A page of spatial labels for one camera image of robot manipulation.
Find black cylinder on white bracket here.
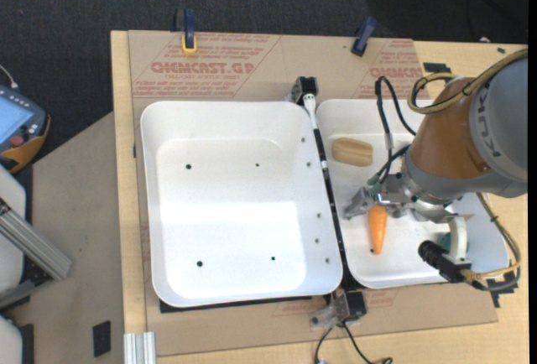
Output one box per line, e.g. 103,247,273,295
417,216,473,284

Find white plastic tray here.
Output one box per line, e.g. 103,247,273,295
315,98,511,290
139,100,345,309

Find thin black and white rod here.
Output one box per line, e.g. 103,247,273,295
303,92,350,284

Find tan toy bread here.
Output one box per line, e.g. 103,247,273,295
331,137,374,166

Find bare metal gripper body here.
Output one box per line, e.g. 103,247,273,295
374,172,474,225

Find black block with thin wires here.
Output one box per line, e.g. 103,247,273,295
310,290,368,330
293,75,319,106

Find orange toy carrot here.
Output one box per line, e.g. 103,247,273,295
368,204,389,256

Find brown cardboard board red print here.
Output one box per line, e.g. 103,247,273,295
128,29,500,357

